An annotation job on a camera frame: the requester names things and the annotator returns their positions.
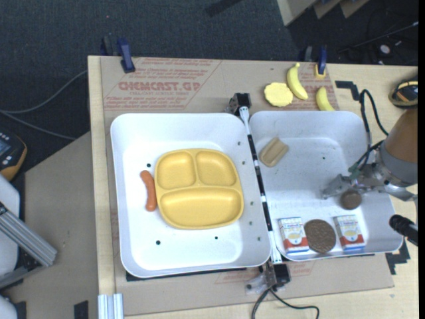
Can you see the white red and blue carton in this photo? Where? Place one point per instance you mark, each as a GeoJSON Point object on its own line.
{"type": "Point", "coordinates": [293, 235]}
{"type": "Point", "coordinates": [349, 233]}

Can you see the small brown doughnut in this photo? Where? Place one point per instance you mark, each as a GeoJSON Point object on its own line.
{"type": "Point", "coordinates": [351, 199]}

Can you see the yellow round biscuit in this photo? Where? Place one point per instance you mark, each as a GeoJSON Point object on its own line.
{"type": "Point", "coordinates": [278, 94]}

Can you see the large yellow banana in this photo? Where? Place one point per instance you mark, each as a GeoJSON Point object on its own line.
{"type": "Point", "coordinates": [296, 81]}

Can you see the yellow divided plate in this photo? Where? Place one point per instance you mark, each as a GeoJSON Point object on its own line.
{"type": "Point", "coordinates": [199, 191]}

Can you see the orange sausage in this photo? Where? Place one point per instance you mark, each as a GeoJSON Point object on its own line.
{"type": "Point", "coordinates": [149, 189]}

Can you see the large brown round biscuit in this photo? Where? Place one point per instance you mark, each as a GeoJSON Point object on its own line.
{"type": "Point", "coordinates": [320, 236]}

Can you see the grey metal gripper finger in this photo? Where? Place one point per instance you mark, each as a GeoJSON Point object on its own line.
{"type": "Point", "coordinates": [332, 190]}
{"type": "Point", "coordinates": [341, 179]}

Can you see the thin black and white rod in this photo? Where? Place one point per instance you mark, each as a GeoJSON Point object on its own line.
{"type": "Point", "coordinates": [257, 174]}

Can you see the black cylinder on white bracket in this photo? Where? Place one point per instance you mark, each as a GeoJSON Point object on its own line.
{"type": "Point", "coordinates": [402, 224]}

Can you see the small yellow banana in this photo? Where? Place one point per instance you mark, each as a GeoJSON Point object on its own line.
{"type": "Point", "coordinates": [323, 100]}

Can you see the tan bread slice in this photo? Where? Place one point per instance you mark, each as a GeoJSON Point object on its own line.
{"type": "Point", "coordinates": [273, 151]}

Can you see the white plastic tray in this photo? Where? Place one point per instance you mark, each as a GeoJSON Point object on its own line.
{"type": "Point", "coordinates": [186, 254]}
{"type": "Point", "coordinates": [308, 184]}

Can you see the brown cardboard board red print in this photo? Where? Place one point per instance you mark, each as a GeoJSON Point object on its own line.
{"type": "Point", "coordinates": [199, 85]}

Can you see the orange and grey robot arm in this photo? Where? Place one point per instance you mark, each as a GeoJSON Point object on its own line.
{"type": "Point", "coordinates": [401, 135]}

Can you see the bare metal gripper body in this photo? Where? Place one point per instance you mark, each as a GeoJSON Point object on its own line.
{"type": "Point", "coordinates": [371, 177]}

